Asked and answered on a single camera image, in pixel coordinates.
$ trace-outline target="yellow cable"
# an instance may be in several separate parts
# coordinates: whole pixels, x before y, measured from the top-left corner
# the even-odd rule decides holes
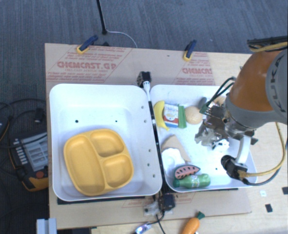
[[[287,151],[286,151],[286,148],[285,148],[284,139],[283,139],[283,136],[282,136],[280,127],[279,127],[279,125],[278,125],[277,122],[276,122],[276,127],[277,127],[277,131],[278,131],[279,138],[280,138],[280,142],[281,142],[282,149],[283,149],[283,156],[282,156],[282,159],[281,159],[281,161],[279,162],[279,164],[278,164],[276,167],[274,167],[274,168],[272,168],[272,169],[270,169],[270,170],[268,170],[268,171],[262,172],[262,173],[246,173],[246,172],[244,172],[244,171],[240,171],[240,170],[239,170],[239,171],[238,171],[238,174],[239,174],[239,177],[240,177],[240,178],[244,179],[244,178],[246,178],[246,177],[264,176],[264,175],[267,175],[267,174],[271,174],[271,173],[273,173],[273,172],[276,172],[276,171],[282,166],[282,164],[283,164],[284,161],[285,161]]]
[[[252,52],[261,52],[261,51],[268,51],[268,50],[274,50],[274,49],[279,49],[279,48],[282,48],[282,47],[286,47],[286,46],[288,46],[288,42],[285,41],[285,42],[281,42],[281,43],[277,43],[277,44],[273,44],[273,45],[268,45],[268,46],[265,46],[265,47],[261,47],[261,45],[254,45],[254,46],[260,47],[260,48],[257,48],[257,49],[250,48],[250,50]]]

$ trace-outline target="cardboard sheet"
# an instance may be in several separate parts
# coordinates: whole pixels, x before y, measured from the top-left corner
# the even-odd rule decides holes
[[[151,72],[151,86],[215,85],[208,53],[194,52],[191,61],[186,62],[182,58],[183,51],[91,46],[87,53],[79,55],[76,53],[77,46],[45,44],[47,102],[50,90],[59,83],[136,85],[136,78],[141,71]],[[144,215],[144,207],[152,203],[151,196],[59,205],[52,188],[50,131],[48,120],[50,217],[57,219],[58,229],[154,220],[153,216]],[[244,189],[179,193],[175,194],[175,199],[176,207],[166,214],[165,219],[188,218],[197,211],[202,211],[206,216],[251,212]]]

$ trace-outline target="watermelon slice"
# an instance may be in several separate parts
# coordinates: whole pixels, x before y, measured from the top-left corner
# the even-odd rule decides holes
[[[174,176],[177,179],[182,179],[188,175],[195,174],[199,171],[200,171],[200,168],[197,166],[183,165],[183,166],[176,168],[176,170],[174,171]]]

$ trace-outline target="toy banana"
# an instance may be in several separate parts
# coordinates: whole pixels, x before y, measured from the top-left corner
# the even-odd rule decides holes
[[[164,104],[165,104],[165,101],[160,100],[154,105],[154,117],[155,117],[155,121],[156,121],[157,126],[162,127],[168,131],[170,128],[166,126],[166,124],[163,120],[163,117],[162,117]]]

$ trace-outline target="cable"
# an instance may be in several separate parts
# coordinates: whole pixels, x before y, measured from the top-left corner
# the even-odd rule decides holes
[[[252,52],[262,52],[262,51],[279,51],[288,47],[288,42],[281,42],[273,45],[262,46],[262,45],[250,45],[249,48]]]
[[[0,102],[0,104],[5,104],[5,106],[3,106],[3,107],[0,108],[0,111],[1,111],[3,108],[5,108],[6,106],[8,106],[8,107],[11,108],[12,115],[14,116],[14,109],[13,109],[13,107],[12,107],[12,104],[17,103],[17,102],[20,102],[20,101],[24,101],[24,100],[42,101],[42,102],[44,102],[44,103],[46,102],[46,100],[44,100],[44,99],[32,98],[32,97],[17,99],[17,100],[11,101],[10,103]]]
[[[3,108],[8,107],[8,108],[10,109],[11,113],[12,113],[8,118],[10,119],[10,118],[14,117],[14,109],[13,109],[13,107],[12,107],[9,103],[0,102],[0,104],[4,104],[4,105],[5,105],[5,106],[3,106],[3,107],[0,108],[0,111],[1,111]]]
[[[23,208],[23,207],[33,206],[33,205],[35,205],[35,204],[37,204],[37,205],[43,205],[43,206],[47,206],[47,205],[45,205],[45,204],[41,204],[41,203],[33,203],[33,204],[25,204],[25,205],[21,205],[21,206],[15,207],[15,208],[13,208],[13,209],[7,211],[7,212],[4,213],[3,215],[1,215],[1,216],[0,216],[0,220],[1,220],[2,218],[4,218],[6,215],[11,214],[13,211],[16,211],[16,210],[18,210],[18,209],[20,209],[20,208]]]
[[[158,223],[159,221],[161,221],[161,220],[164,218],[165,211],[161,211],[161,214],[162,214],[161,218],[158,218],[158,215],[156,214],[155,216],[156,216],[156,218],[157,218],[157,221],[148,223],[147,225],[156,224],[156,223]]]
[[[286,146],[284,145],[284,140],[283,140],[283,136],[282,136],[282,133],[281,133],[281,130],[280,130],[280,127],[278,125],[278,123],[276,122],[276,128],[277,128],[277,131],[278,131],[278,134],[279,134],[279,139],[280,139],[280,142],[282,144],[282,149],[283,149],[283,156],[282,156],[282,159],[281,161],[279,162],[279,164],[277,166],[275,166],[274,168],[268,170],[268,171],[265,171],[265,172],[261,172],[261,173],[246,173],[246,172],[243,172],[243,171],[240,171],[238,170],[238,173],[239,173],[239,177],[242,178],[242,181],[244,183],[247,183],[249,185],[261,185],[261,184],[265,184],[265,183],[268,183],[269,181],[271,181],[276,175],[277,173],[279,172],[282,164],[284,163],[285,159],[286,159],[286,154],[287,154],[287,147],[288,147],[288,141],[286,142]],[[246,178],[247,177],[252,177],[252,176],[264,176],[264,175],[268,175],[268,174],[271,174],[271,173],[274,173],[274,175],[272,177],[270,177],[268,180],[262,182],[262,183],[249,183]]]
[[[3,181],[2,181],[1,179],[0,179],[0,184],[1,184],[1,186],[2,186],[2,189],[3,189],[4,193],[5,193],[6,199],[7,199],[7,201],[8,201],[9,208],[12,209],[12,204],[11,204],[10,196],[9,196],[8,191],[7,191],[7,189],[6,189]],[[6,228],[6,232],[5,232],[5,233],[7,233],[8,229],[9,229],[10,222],[11,222],[11,215],[9,216],[9,221],[8,221],[8,223],[7,223],[7,228]]]
[[[202,108],[200,109],[200,113],[202,114],[206,114],[206,111],[209,107],[209,105],[212,103],[212,101],[214,101],[216,98],[218,98],[220,95],[222,95],[225,91],[227,91],[231,86],[234,85],[234,82],[232,82],[231,84],[229,84],[226,88],[224,88],[222,90],[222,88],[225,86],[225,84],[227,84],[227,82],[229,82],[230,80],[236,80],[235,77],[230,77],[228,78],[226,81],[223,82],[223,84],[218,88],[218,90],[215,92],[215,94],[212,96],[212,98],[207,101],[203,106]]]
[[[28,110],[28,111],[24,111],[22,113],[20,113],[19,115],[17,115],[15,118],[12,119],[12,122],[11,122],[11,126],[13,126],[14,122],[19,118],[21,117],[22,115],[24,114],[27,114],[27,113],[30,113],[30,112],[35,112],[35,110]],[[22,144],[17,144],[17,145],[8,145],[8,146],[4,146],[4,145],[0,145],[0,149],[11,149],[11,148],[17,148],[17,147],[20,147],[20,146],[23,146],[23,145],[27,145],[27,144],[30,144],[30,143],[33,143],[33,142],[36,142],[40,139],[43,139],[47,137],[47,134],[44,134],[43,136],[39,137],[39,138],[36,138],[34,140],[31,140],[31,141],[28,141],[28,142],[25,142],[25,143],[22,143]]]
[[[164,230],[163,230],[163,228],[161,226],[160,219],[158,218],[158,215],[156,215],[155,217],[157,218],[157,221],[158,221],[158,224],[160,226],[160,229],[161,229],[162,233],[165,234],[165,232],[164,232]]]
[[[125,35],[127,36],[128,38],[130,38],[132,40],[132,42],[134,43],[135,47],[138,48],[136,42],[133,40],[132,37],[130,37],[128,34],[126,33],[123,33],[123,32],[119,32],[119,31],[109,31],[108,29],[106,29],[109,33],[112,33],[112,34],[122,34],[122,35]]]

